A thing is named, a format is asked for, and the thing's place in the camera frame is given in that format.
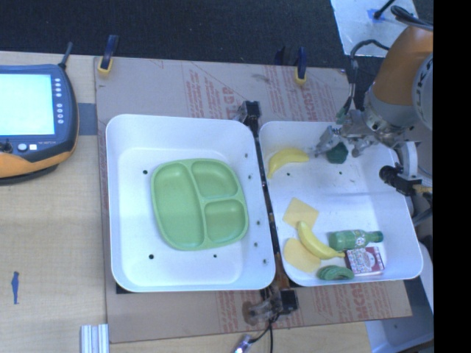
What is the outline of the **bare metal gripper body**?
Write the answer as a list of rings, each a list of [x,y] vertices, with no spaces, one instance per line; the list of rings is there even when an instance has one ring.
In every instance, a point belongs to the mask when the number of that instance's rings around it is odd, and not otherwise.
[[[351,110],[341,126],[341,136],[352,142],[364,139],[393,147],[400,140],[400,128],[372,110]]]

